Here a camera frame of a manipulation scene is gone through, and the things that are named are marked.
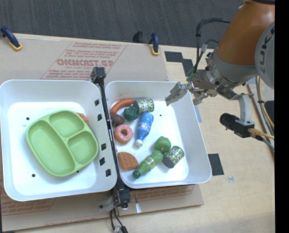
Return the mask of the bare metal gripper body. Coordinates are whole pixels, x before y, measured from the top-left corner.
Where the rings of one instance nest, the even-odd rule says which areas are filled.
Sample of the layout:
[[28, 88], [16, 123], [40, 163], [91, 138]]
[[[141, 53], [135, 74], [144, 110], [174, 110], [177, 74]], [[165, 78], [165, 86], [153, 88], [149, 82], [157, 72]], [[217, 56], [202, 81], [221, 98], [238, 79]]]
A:
[[234, 88], [246, 82], [246, 65], [232, 64], [220, 57], [209, 57], [205, 69], [196, 61], [187, 77], [188, 89], [196, 98], [214, 97], [238, 98]]

